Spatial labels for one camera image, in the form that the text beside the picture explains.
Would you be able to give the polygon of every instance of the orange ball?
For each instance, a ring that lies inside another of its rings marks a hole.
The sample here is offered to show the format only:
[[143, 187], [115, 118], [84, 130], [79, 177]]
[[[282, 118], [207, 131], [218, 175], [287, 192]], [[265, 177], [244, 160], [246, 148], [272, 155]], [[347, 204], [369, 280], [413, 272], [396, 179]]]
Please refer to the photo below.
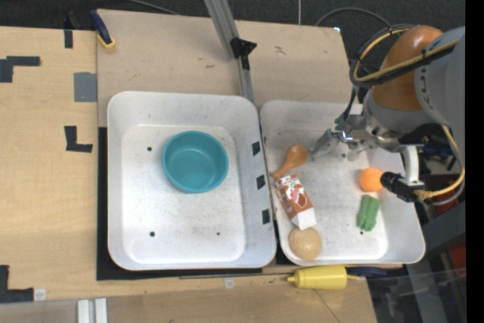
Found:
[[382, 172], [374, 167], [368, 167], [361, 171], [360, 174], [360, 186], [363, 191], [378, 191], [383, 188], [380, 182]]

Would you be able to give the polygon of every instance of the blue plate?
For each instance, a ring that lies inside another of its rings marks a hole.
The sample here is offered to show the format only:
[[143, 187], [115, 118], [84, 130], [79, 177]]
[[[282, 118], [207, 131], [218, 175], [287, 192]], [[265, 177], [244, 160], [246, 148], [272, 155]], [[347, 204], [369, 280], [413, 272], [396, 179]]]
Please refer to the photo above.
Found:
[[227, 152], [205, 132], [186, 131], [173, 136], [165, 144], [162, 158], [168, 179], [185, 193], [210, 191], [227, 176]]

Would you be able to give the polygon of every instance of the wooden table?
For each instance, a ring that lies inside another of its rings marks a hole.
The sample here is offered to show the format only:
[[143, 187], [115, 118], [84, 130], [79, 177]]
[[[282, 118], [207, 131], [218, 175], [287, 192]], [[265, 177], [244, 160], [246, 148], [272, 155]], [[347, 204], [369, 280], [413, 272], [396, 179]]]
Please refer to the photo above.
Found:
[[[220, 304], [217, 292], [228, 292], [223, 276], [96, 280], [98, 128], [106, 126], [110, 96], [122, 90], [236, 95], [236, 65], [225, 57], [210, 19], [98, 12], [116, 40], [113, 49], [92, 31], [72, 31], [73, 47], [66, 48], [63, 30], [0, 27], [0, 59], [41, 60], [38, 67], [14, 66], [12, 82], [0, 83], [0, 265], [10, 266], [8, 287], [42, 289], [47, 300], [108, 297], [112, 311], [150, 296], [147, 306], [160, 294], [173, 303], [199, 297], [194, 305], [209, 309]], [[348, 100], [348, 64], [336, 30], [246, 21], [237, 28], [258, 44], [250, 55], [256, 106], [271, 99]], [[75, 73], [97, 75], [97, 101], [75, 101]], [[92, 151], [67, 151], [65, 126], [75, 126], [77, 142], [93, 144]], [[274, 311], [277, 295], [311, 300], [306, 321], [321, 313], [327, 321], [376, 321], [365, 280], [345, 290], [300, 290], [286, 282], [294, 269], [270, 265], [260, 275], [235, 277], [230, 292], [247, 303], [268, 298]], [[127, 296], [133, 297], [116, 301]], [[302, 309], [301, 303], [294, 305]]]

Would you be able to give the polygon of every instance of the chocolate milk carton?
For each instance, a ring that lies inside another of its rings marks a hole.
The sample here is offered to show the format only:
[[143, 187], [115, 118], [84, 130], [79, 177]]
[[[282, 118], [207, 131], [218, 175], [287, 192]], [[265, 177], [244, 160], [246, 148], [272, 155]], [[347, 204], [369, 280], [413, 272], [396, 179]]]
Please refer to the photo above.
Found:
[[291, 222], [304, 230], [316, 225], [315, 208], [297, 174], [283, 176], [275, 181], [275, 190]]

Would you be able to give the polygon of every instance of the yellow rolling pin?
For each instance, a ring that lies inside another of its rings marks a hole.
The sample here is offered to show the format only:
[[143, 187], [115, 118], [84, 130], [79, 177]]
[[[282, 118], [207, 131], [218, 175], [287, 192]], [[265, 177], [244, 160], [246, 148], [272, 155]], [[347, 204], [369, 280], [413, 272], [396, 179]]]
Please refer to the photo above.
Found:
[[297, 269], [287, 281], [298, 288], [341, 290], [346, 287], [348, 279], [358, 280], [359, 277], [348, 275], [344, 266], [313, 266]]

